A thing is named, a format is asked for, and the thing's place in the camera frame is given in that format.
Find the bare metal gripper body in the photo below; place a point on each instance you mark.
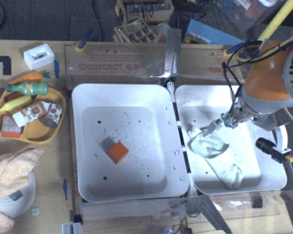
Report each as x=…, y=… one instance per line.
x=238, y=116

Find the brown cardboard board red print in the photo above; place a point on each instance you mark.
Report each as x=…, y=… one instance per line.
x=117, y=64

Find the pale orange towel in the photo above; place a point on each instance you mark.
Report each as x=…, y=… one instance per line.
x=7, y=169

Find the orange and white packet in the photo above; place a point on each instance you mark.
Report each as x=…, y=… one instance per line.
x=11, y=128

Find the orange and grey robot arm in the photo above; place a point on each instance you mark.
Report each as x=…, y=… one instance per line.
x=266, y=82

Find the white bowl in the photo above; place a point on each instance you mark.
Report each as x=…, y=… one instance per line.
x=19, y=203

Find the small white square tile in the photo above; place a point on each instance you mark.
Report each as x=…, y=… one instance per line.
x=35, y=211

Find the white can orange print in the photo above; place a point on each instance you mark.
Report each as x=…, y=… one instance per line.
x=52, y=117

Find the orange carrot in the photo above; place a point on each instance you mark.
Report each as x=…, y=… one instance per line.
x=29, y=77

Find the white and orange carton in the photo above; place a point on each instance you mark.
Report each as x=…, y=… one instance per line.
x=30, y=113

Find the pale green cloth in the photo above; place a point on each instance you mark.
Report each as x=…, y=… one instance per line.
x=222, y=160

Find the yellow divided plate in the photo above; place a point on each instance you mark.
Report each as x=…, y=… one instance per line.
x=36, y=133

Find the white foam box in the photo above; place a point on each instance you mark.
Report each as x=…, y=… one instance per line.
x=39, y=57

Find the green bottle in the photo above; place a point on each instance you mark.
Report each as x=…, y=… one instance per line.
x=29, y=88

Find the thin black and white rod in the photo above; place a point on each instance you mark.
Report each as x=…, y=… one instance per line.
x=180, y=130

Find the orange cube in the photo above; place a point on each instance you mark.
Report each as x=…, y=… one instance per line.
x=117, y=152

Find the white plastic tray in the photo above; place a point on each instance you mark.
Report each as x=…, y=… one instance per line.
x=127, y=121
x=254, y=164

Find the yellow banana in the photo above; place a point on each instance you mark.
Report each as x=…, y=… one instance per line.
x=14, y=103

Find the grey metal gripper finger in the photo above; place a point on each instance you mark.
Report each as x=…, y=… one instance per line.
x=212, y=127

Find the black cylinder on white bracket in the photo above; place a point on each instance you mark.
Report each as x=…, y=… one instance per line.
x=267, y=147

